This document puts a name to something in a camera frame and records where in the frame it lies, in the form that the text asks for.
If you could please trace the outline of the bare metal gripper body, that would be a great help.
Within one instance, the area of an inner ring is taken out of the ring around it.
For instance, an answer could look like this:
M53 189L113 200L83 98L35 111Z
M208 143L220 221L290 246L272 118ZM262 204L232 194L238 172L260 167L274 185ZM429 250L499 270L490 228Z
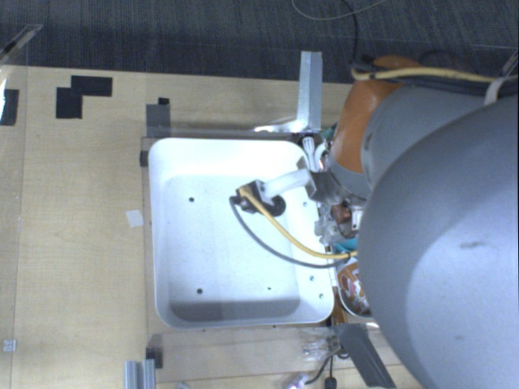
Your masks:
M311 172L310 199L319 204L315 235L324 245L335 245L358 235L367 204L367 181L347 169Z

